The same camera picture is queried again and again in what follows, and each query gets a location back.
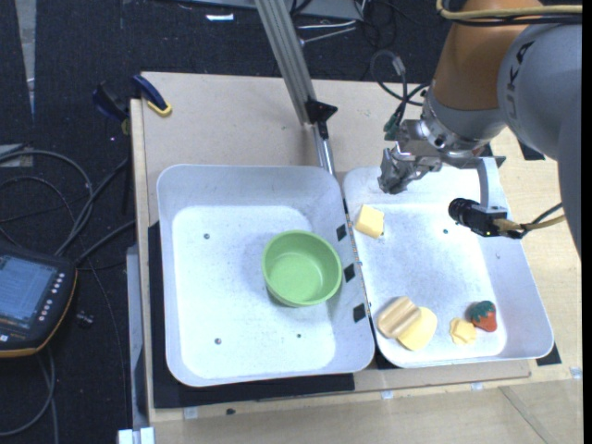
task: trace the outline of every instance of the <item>wooden table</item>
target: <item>wooden table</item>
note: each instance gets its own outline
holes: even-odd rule
[[[155,409],[147,229],[158,219],[159,174],[179,163],[317,166],[317,160],[310,128],[299,124],[282,79],[143,76],[173,106],[170,117],[160,117],[145,101],[130,104],[147,408],[158,443],[360,442],[362,437],[391,439],[395,432],[406,437],[401,442],[422,436],[452,442],[455,426],[463,428],[458,440],[475,433],[479,442],[487,442],[491,432],[497,436],[491,442],[579,442],[583,389],[574,377],[581,376],[583,366],[581,262],[565,223],[523,240],[560,364],[517,360],[397,370],[371,365],[354,374],[351,393]],[[383,148],[391,145],[384,142],[382,127],[398,101],[372,82],[315,80],[314,89],[322,102],[339,108],[328,122],[338,179],[355,167],[377,166]],[[418,115],[419,109],[410,106],[406,117]],[[494,154],[507,156],[500,179],[514,218],[531,220],[560,201],[555,162],[524,161],[509,130],[491,145]],[[226,416],[228,409],[232,416]],[[549,428],[541,416],[558,423]],[[563,440],[566,432],[575,440]],[[516,440],[504,440],[503,433],[515,434]]]

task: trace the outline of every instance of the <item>yellow toy cheese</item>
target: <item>yellow toy cheese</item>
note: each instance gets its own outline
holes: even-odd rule
[[[369,205],[362,205],[355,229],[377,239],[385,229],[385,213]]]
[[[477,330],[472,322],[455,317],[450,321],[450,335],[457,345],[473,344],[477,338]]]
[[[376,324],[385,336],[396,339],[420,315],[419,308],[407,296],[400,296],[380,313]]]
[[[438,318],[431,310],[421,306],[419,312],[419,317],[397,337],[410,351],[423,349],[434,337],[438,325]]]

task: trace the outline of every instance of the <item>black floor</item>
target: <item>black floor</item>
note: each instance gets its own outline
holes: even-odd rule
[[[372,80],[370,57],[387,48],[401,55],[410,82],[429,81],[450,27],[436,15],[435,1],[373,0],[365,24],[355,31],[305,45],[311,76]],[[235,16],[232,22],[205,18],[229,12]],[[99,82],[108,81],[128,98],[134,94],[130,76],[142,70],[279,77],[253,10],[147,0],[37,0],[32,116],[16,17],[14,2],[0,0],[0,145],[25,142],[67,156],[84,168],[94,186],[129,155],[130,147],[119,124],[93,106]],[[295,19],[318,23],[318,18]],[[304,39],[312,34],[317,33],[301,31]],[[384,80],[398,80],[388,65],[377,70]],[[45,156],[35,156],[34,167],[0,168],[0,189],[0,228],[6,234],[0,239],[43,253],[53,253],[66,238],[88,192],[75,169]],[[65,256],[78,258],[133,218],[122,171],[97,198],[88,227]],[[123,262],[133,243],[133,230],[127,230],[81,265],[75,302],[51,341],[62,443],[115,442],[117,431],[131,426],[129,378],[124,375],[128,309]],[[77,315],[82,314],[92,323],[80,321]],[[39,358],[47,367],[47,354]],[[32,419],[46,391],[36,358],[1,362],[0,433]],[[28,430],[0,441],[53,442],[54,427],[48,410]]]

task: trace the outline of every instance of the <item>table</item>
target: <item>table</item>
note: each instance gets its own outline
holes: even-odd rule
[[[324,428],[322,423],[325,418],[322,416],[326,416],[330,423],[339,415],[336,414],[336,407],[357,416],[352,419],[364,420],[365,426],[372,423],[373,432],[386,437],[392,429],[384,419],[392,415],[392,407],[396,406],[400,397],[413,397],[417,410],[425,407],[436,412],[438,406],[444,406],[446,410],[450,409],[449,406],[457,406],[467,413],[476,413],[485,409],[479,406],[490,408],[486,401],[482,402],[486,395],[499,404],[502,415],[507,415],[507,406],[511,403],[513,413],[518,412],[522,417],[522,420],[513,423],[515,416],[512,414],[511,420],[503,423],[504,429],[509,423],[512,426],[516,424],[515,429],[522,429],[521,425],[527,422],[541,436],[547,431],[541,431],[540,426],[537,430],[534,420],[524,421],[528,406],[522,410],[527,402],[525,397],[530,398],[529,393],[533,391],[526,392],[526,388],[520,387],[529,390],[529,387],[542,387],[536,388],[539,392],[551,385],[569,390],[570,402],[575,410],[569,415],[579,416],[577,419],[581,425],[582,401],[578,399],[581,397],[578,394],[581,392],[581,380],[574,379],[581,375],[583,363],[581,262],[565,223],[542,229],[523,240],[553,326],[561,355],[560,364],[538,366],[535,361],[524,360],[397,370],[377,370],[371,365],[354,374],[356,390],[352,393],[241,401],[192,410],[155,409],[149,360],[151,312],[147,229],[158,218],[155,192],[158,175],[166,167],[179,163],[317,166],[317,160],[310,128],[300,126],[282,79],[155,72],[144,73],[143,76],[173,106],[170,117],[160,117],[145,101],[134,99],[130,104],[147,418],[156,430],[157,442],[168,442],[169,438],[170,442],[179,442],[181,436],[193,442],[192,437],[202,434],[203,442],[208,442],[205,437],[208,433],[216,436],[216,442],[226,442],[225,438],[231,442],[232,436],[235,436],[233,433],[239,436],[241,432],[249,431],[250,423],[262,426],[256,435],[258,442],[263,442],[259,440],[263,439],[262,433],[271,437],[268,442],[277,442],[273,436],[283,436],[282,428],[287,435],[290,434],[290,423],[293,424],[290,416],[302,415],[302,419],[313,417],[316,428],[320,429]],[[341,180],[344,173],[354,167],[377,166],[383,148],[390,146],[383,140],[382,127],[398,101],[372,82],[314,80],[314,89],[319,100],[339,108],[328,122],[337,178]],[[398,89],[397,84],[393,84],[393,89]],[[406,117],[418,115],[418,108],[410,107]],[[504,130],[491,146],[494,154],[507,156],[499,174],[514,218],[531,220],[560,200],[555,162],[524,161],[518,142],[508,130]],[[484,393],[471,391],[476,389],[482,389]],[[551,398],[558,396],[555,391],[547,390],[547,393]],[[446,404],[445,397],[452,395],[452,404]],[[391,397],[394,397],[393,401],[387,400]],[[462,404],[475,398],[476,402],[469,406]],[[551,406],[548,412],[554,414],[554,408]],[[228,413],[237,414],[240,419],[234,416],[233,424],[229,425]],[[446,422],[446,413],[435,419],[440,423]],[[216,427],[220,426],[219,420],[226,420],[225,425],[231,427],[227,436],[215,433]],[[415,421],[409,421],[408,425],[409,429],[415,427]],[[339,438],[345,442],[356,442],[354,436],[356,434],[351,430],[345,430]]]

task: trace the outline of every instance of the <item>black bracket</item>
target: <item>black bracket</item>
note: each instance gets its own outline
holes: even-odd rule
[[[337,108],[334,105],[325,104],[310,98],[304,104],[304,108],[306,108],[306,114],[311,123],[317,125],[321,138],[328,140],[329,131],[327,129],[327,120],[337,112]]]

